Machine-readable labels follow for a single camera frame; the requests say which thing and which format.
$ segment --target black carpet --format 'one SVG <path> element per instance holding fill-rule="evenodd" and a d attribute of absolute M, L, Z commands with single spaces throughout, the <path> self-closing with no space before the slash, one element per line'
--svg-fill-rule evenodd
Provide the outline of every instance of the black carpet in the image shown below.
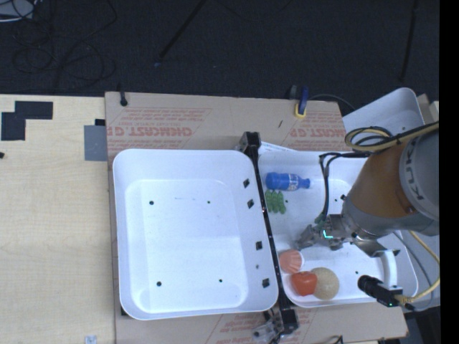
<path fill-rule="evenodd" d="M 343 98 L 343 114 L 399 87 L 439 100 L 440 0 L 206 0 L 180 31 L 200 1 L 36 0 L 32 19 L 0 24 L 0 93 L 284 98 L 305 85 Z"/>

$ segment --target red tomato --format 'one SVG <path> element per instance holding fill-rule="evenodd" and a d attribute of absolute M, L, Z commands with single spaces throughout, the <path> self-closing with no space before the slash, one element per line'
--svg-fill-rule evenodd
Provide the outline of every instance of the red tomato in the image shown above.
<path fill-rule="evenodd" d="M 297 272 L 291 275 L 293 289 L 302 296 L 312 295 L 316 290 L 317 275 L 313 272 Z"/>

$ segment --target cardboard sheet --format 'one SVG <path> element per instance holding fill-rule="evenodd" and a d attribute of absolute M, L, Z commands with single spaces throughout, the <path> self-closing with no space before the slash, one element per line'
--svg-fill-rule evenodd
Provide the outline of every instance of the cardboard sheet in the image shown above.
<path fill-rule="evenodd" d="M 245 131 L 297 151 L 349 151 L 337 103 L 309 101 L 306 117 L 300 119 L 294 116 L 296 101 L 290 100 L 148 93 L 125 97 L 128 105 L 123 107 L 119 92 L 105 94 L 117 343 L 256 343 L 252 329 L 264 322 L 259 312 L 152 321 L 121 314 L 113 159 L 128 148 L 233 149 Z M 340 335 L 349 343 L 407 335 L 399 307 L 366 303 L 296 311 L 300 328 L 281 343 L 332 343 Z"/>

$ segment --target blue clamp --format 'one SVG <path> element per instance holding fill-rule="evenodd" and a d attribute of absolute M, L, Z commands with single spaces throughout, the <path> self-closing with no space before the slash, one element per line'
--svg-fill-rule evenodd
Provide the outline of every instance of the blue clamp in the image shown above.
<path fill-rule="evenodd" d="M 295 116 L 297 118 L 306 117 L 306 103 L 308 102 L 309 89 L 305 85 L 301 88 L 300 102 L 295 106 Z"/>

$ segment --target metal bracket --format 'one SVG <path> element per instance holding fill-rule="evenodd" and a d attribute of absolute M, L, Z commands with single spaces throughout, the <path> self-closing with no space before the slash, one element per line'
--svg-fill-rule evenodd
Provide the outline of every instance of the metal bracket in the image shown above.
<path fill-rule="evenodd" d="M 277 343 L 277 339 L 284 331 L 280 313 L 276 313 L 264 324 L 257 326 L 252 330 L 252 338 L 259 344 Z"/>
<path fill-rule="evenodd" d="M 95 335 L 86 335 L 85 344 L 98 344 L 98 339 Z"/>
<path fill-rule="evenodd" d="M 261 139 L 260 139 L 259 133 L 245 132 L 239 141 L 240 151 L 242 151 L 246 156 L 250 158 L 250 160 L 253 163 L 253 167 L 255 169 L 258 193 L 260 195 L 263 217 L 265 219 L 266 232 L 268 233 L 271 254 L 273 256 L 275 275 L 278 281 L 278 287 L 279 287 L 278 305 L 279 305 L 280 316 L 281 316 L 282 324 L 283 324 L 283 334 L 291 334 L 293 331 L 298 329 L 298 318 L 296 317 L 295 310 L 291 307 L 291 302 L 285 293 L 285 290 L 283 288 L 283 283 L 282 283 L 282 277 L 280 276 L 278 255 L 277 255 L 275 245 L 274 245 L 274 237 L 273 237 L 273 232 L 271 230 L 270 220 L 268 216 L 268 209 L 266 208 L 265 193 L 263 191 L 263 185 L 262 185 L 262 180 L 260 176 L 260 169 L 258 168 L 258 148 L 260 146 L 261 146 Z"/>

